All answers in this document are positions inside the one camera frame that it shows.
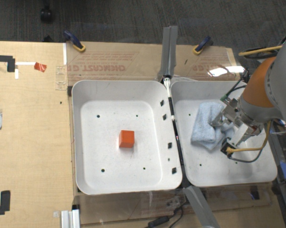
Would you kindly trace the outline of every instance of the white tray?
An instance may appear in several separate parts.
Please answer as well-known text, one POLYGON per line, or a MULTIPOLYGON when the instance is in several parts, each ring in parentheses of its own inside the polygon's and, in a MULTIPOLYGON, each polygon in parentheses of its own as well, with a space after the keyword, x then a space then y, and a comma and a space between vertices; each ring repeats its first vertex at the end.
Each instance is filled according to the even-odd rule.
POLYGON ((162 84, 83 80, 73 86, 72 102, 76 183, 83 193, 172 190, 180 185, 180 160, 162 84), (121 130, 134 131, 133 148, 119 148, 121 130))
MULTIPOLYGON (((198 187, 272 181, 277 176, 277 167, 269 144, 253 163, 229 160, 220 148, 212 151, 199 144, 191 144, 191 133, 200 103, 218 102, 235 82, 177 81, 171 92, 176 124, 182 148, 185 171, 188 180, 198 187)), ((243 89, 234 91, 230 98, 238 98, 243 89)), ((264 141, 264 131, 249 138, 244 145, 260 147, 264 141)), ((258 152, 234 153, 237 159, 252 160, 258 152)))

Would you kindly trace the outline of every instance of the wooden table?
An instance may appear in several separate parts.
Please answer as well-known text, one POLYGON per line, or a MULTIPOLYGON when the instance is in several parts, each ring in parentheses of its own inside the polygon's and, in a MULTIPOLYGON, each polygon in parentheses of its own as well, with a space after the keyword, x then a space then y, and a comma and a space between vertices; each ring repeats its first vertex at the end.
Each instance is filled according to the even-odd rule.
MULTIPOLYGON (((44 73, 19 66, 15 79, 0 62, 0 192, 11 192, 10 211, 0 215, 0 228, 59 228, 57 215, 71 210, 74 197, 68 95, 55 86, 56 67, 64 64, 63 44, 0 41, 0 55, 47 65, 44 73)), ((276 196, 270 193, 269 199, 272 205, 266 207, 214 215, 222 227, 284 227, 276 196)), ((147 222, 104 227, 144 227, 147 222)), ((198 228, 200 223, 189 214, 175 227, 198 228)))

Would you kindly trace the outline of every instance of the orange cube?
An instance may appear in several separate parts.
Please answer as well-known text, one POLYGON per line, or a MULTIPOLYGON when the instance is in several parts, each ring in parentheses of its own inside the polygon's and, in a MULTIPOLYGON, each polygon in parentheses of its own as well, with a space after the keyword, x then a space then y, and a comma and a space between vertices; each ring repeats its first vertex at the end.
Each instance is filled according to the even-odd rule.
POLYGON ((132 148, 134 145, 134 131, 121 130, 119 135, 120 148, 132 148))

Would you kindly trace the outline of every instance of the caster wheel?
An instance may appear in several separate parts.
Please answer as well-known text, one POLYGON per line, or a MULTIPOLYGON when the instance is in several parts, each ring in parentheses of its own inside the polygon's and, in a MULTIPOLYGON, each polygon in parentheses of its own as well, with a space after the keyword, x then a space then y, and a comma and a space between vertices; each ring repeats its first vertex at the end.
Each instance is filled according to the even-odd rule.
POLYGON ((40 19, 42 21, 50 22, 52 19, 52 12, 49 9, 42 9, 40 11, 40 19))

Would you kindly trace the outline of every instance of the dark gray carpet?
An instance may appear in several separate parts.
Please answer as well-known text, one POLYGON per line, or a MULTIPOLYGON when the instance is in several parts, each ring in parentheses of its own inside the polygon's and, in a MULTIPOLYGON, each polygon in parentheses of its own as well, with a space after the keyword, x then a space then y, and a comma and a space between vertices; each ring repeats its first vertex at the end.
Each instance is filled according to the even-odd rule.
POLYGON ((286 35, 286 0, 50 0, 54 19, 40 20, 42 0, 0 0, 0 40, 64 42, 70 30, 82 41, 162 43, 163 27, 179 26, 178 44, 210 36, 238 57, 253 47, 276 46, 286 35))

